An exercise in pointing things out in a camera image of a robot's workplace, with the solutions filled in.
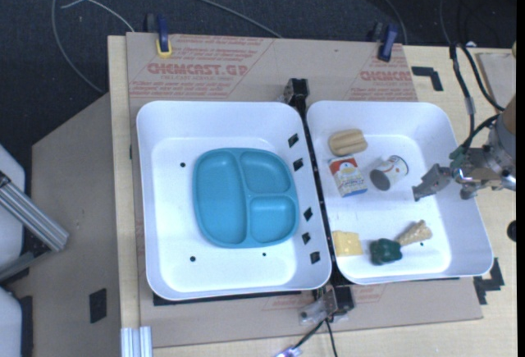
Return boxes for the thin black rod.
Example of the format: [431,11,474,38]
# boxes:
[295,95,336,291]

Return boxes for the beige toy ice cream cone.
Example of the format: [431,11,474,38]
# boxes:
[394,218,433,247]

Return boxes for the white plastic tray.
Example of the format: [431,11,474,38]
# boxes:
[135,99,333,303]
[305,99,495,286]

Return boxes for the yellow toy cheese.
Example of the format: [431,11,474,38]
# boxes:
[331,229,364,258]

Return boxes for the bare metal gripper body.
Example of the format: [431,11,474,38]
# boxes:
[450,146,518,200]

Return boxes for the blue divided plate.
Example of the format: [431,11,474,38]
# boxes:
[191,147,301,249]

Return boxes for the brown cardboard board red print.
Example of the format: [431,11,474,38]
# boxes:
[125,31,485,349]

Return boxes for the green toy broccoli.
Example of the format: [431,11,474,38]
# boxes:
[369,237,404,267]

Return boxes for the red and white carton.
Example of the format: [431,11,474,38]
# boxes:
[327,156,369,199]

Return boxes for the white can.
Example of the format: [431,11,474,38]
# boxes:
[368,154,410,191]

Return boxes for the beige toy bread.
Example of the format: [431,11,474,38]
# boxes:
[327,127,369,157]

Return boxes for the black block with thin wires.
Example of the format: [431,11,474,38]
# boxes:
[282,77,310,107]
[299,284,356,326]

